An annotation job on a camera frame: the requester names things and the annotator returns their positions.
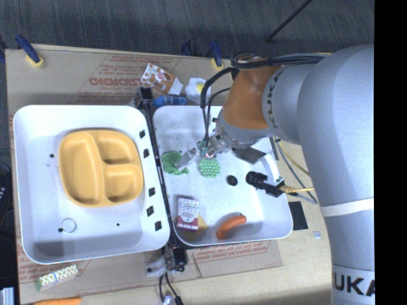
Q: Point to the yellow cheese wedge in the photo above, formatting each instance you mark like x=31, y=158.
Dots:
x=202, y=226

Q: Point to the black cylinder on white bracket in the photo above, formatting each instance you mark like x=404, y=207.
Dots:
x=258, y=180

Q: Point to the small black oval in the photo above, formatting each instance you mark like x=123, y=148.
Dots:
x=232, y=180

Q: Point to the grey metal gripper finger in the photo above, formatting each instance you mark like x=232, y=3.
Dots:
x=185, y=160

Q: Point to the brown cardboard board, red print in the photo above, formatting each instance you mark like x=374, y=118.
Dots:
x=79, y=75

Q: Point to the maroon and white carton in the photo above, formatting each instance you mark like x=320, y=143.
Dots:
x=187, y=213

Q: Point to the brown and white carton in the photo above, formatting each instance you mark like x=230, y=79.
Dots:
x=160, y=78

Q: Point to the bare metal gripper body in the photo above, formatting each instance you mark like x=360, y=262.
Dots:
x=216, y=145

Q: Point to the green toy lettuce leaf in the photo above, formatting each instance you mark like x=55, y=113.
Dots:
x=170, y=162

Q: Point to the white toy fried egg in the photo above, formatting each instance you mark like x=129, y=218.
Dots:
x=194, y=89

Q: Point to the white plastic tray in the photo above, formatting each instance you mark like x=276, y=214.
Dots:
x=241, y=202
x=41, y=176

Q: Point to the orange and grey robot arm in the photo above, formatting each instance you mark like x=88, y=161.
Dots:
x=334, y=132

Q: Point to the green toy grapes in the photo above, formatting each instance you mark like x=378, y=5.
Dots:
x=210, y=167

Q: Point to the orange toy carrot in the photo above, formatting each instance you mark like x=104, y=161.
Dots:
x=57, y=301

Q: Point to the blue bottle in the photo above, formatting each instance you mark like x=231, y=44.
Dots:
x=170, y=100

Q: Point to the orange toy sausage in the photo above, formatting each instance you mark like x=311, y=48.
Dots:
x=230, y=226

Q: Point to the yellow divided plate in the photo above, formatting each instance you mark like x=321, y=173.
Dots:
x=79, y=170

